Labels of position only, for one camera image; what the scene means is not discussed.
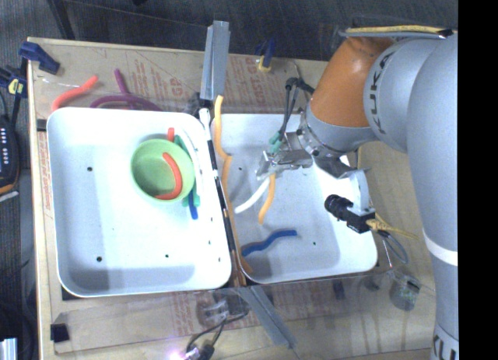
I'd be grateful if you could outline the purple rope piece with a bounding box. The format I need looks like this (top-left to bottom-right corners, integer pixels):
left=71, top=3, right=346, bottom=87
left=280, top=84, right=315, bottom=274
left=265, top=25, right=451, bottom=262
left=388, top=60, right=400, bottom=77
left=89, top=68, right=163, bottom=112

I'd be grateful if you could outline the black cylinder on white bracket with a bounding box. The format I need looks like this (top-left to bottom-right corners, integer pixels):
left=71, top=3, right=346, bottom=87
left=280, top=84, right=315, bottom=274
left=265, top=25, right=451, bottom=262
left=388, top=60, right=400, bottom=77
left=324, top=158, right=377, bottom=235

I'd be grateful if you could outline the white rope piece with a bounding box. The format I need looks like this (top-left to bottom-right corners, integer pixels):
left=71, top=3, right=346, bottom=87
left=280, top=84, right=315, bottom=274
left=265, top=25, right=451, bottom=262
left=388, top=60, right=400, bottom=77
left=233, top=177, right=272, bottom=215

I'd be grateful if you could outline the white plastic tray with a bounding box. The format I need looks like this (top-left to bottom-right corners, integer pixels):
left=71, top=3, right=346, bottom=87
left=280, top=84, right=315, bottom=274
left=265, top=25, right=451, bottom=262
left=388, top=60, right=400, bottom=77
left=46, top=106, right=233, bottom=299
left=211, top=112, right=380, bottom=286

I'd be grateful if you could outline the long orange rope piece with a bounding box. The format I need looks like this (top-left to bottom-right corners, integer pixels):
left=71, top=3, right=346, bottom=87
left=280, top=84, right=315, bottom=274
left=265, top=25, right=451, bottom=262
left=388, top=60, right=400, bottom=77
left=212, top=94, right=253, bottom=274

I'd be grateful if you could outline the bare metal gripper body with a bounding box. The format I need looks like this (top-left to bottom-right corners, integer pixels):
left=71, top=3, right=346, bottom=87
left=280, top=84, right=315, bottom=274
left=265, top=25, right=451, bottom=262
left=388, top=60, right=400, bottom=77
left=266, top=129, right=318, bottom=171

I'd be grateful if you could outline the green bowl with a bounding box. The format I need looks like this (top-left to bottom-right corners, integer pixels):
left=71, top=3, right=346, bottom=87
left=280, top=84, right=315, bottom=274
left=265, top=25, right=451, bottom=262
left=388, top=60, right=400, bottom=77
left=130, top=138, right=197, bottom=208

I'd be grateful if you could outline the short orange rope piece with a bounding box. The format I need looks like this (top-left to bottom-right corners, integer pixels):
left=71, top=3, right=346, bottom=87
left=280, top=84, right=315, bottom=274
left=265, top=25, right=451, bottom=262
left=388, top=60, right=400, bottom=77
left=258, top=173, right=278, bottom=225

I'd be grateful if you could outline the long blue rope piece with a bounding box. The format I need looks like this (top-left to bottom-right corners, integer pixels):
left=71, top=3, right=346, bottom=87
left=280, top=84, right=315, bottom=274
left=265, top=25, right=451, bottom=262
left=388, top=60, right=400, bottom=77
left=240, top=229, right=299, bottom=258

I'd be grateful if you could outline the brown cardboard board red print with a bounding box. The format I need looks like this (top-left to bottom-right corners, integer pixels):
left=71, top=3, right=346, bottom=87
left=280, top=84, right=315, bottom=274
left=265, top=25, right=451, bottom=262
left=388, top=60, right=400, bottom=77
left=27, top=37, right=437, bottom=356

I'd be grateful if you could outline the green rope piece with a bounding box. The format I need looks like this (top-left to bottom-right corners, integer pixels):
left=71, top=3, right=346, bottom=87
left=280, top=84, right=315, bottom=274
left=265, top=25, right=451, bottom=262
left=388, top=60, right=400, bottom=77
left=173, top=134, right=202, bottom=208

